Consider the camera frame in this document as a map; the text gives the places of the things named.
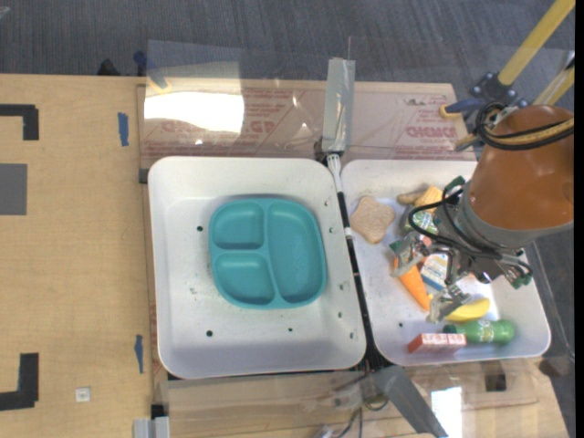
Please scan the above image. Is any yellow banana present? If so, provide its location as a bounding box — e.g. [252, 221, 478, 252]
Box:
[441, 297, 492, 323]

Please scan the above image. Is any white and blue carton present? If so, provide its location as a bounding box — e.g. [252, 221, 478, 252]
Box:
[419, 252, 451, 292]

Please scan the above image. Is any green plastic bottle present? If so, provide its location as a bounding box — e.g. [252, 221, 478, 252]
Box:
[443, 318, 516, 347]

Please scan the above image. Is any teal divided plate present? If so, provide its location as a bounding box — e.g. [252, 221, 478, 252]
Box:
[208, 197, 329, 311]

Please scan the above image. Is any brown cardboard board red print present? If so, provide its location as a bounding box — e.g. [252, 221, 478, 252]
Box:
[136, 78, 569, 438]

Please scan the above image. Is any orange carton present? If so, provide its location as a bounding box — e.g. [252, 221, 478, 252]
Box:
[407, 332, 468, 355]

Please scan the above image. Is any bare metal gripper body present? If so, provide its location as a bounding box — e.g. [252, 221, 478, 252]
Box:
[422, 225, 522, 290]

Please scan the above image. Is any tan toy biscuit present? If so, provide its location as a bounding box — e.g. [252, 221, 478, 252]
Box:
[395, 190, 427, 206]

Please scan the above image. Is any yellow toy corn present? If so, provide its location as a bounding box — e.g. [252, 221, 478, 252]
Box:
[414, 185, 444, 214]

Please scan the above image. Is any green can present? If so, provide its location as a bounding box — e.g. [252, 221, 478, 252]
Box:
[400, 210, 440, 236]

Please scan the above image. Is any tan toy bread slice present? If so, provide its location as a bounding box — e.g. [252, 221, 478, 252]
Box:
[349, 195, 397, 245]

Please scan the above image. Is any white plastic tray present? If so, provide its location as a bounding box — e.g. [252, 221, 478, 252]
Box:
[339, 159, 552, 368]
[147, 155, 368, 380]

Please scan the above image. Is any orange toy carrot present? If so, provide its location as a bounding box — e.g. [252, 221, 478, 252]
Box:
[392, 256, 433, 312]

